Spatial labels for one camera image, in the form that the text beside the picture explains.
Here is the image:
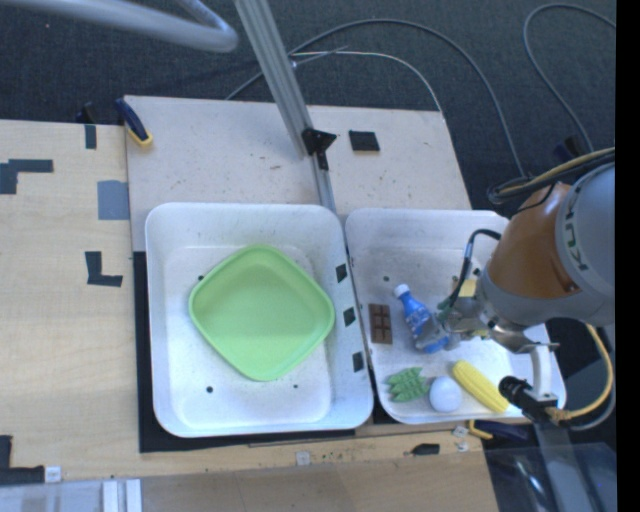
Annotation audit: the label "brown chocolate bar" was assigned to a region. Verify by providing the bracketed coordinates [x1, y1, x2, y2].
[367, 302, 395, 346]

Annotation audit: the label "black block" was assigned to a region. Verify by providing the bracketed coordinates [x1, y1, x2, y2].
[348, 129, 381, 153]

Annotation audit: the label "white plastic tray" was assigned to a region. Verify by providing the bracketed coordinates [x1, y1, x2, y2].
[343, 207, 568, 427]
[144, 201, 376, 439]

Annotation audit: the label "white egg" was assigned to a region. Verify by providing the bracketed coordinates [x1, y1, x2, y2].
[428, 375, 464, 415]

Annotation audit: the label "pale wood board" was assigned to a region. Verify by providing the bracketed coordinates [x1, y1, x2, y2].
[123, 94, 502, 454]

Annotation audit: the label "blue plastic bottle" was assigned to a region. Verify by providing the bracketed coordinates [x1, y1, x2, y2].
[393, 282, 452, 355]

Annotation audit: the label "yellow corn cob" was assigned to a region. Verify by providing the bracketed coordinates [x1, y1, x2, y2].
[451, 359, 511, 415]

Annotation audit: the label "green plate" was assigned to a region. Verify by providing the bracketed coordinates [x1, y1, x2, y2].
[187, 243, 337, 383]

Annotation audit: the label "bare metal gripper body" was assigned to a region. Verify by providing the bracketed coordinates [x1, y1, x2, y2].
[438, 295, 504, 347]

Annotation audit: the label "black cylinder on white bracket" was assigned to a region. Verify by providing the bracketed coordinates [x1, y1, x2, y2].
[492, 325, 562, 426]

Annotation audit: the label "green pea pods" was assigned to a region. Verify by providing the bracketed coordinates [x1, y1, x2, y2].
[384, 366, 431, 404]

